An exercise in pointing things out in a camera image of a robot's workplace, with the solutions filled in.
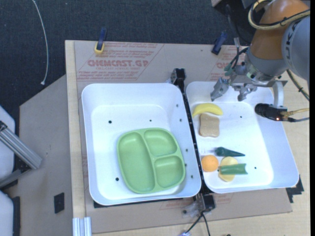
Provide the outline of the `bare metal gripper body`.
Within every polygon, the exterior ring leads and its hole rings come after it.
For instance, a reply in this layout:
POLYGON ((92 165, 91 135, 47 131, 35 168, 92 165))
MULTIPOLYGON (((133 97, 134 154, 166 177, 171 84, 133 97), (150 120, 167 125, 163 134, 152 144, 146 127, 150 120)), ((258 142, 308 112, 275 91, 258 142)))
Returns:
POLYGON ((235 66, 229 76, 229 85, 235 90, 272 87, 275 82, 274 76, 260 72, 252 64, 235 66))

